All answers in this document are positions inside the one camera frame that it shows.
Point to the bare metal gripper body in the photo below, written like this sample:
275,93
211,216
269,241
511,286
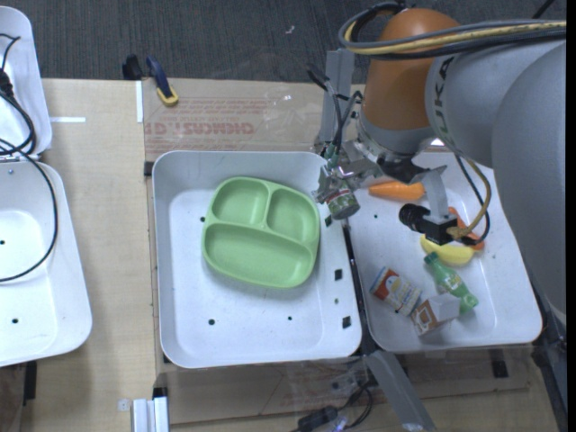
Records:
369,162

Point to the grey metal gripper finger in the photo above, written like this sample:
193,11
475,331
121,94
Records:
323,186
348,182

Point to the small green and white can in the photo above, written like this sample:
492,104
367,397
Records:
344,206

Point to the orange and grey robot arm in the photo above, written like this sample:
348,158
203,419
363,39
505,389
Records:
495,106

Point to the orange carrot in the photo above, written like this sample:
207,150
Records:
396,190

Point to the green divided plate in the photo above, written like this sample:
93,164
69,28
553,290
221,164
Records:
256,245

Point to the brown cardboard board, red print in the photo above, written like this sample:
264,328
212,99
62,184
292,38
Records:
225,124

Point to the orange and white packet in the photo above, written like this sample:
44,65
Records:
396,290

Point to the yellow banana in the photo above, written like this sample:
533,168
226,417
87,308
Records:
452,254

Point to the green plastic bottle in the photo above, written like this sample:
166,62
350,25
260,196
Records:
450,281

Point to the white plastic tray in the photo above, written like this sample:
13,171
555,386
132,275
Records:
504,295
252,322

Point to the brown and white carton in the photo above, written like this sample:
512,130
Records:
434,315

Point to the black cylinder on white bracket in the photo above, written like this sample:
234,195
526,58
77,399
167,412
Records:
435,230

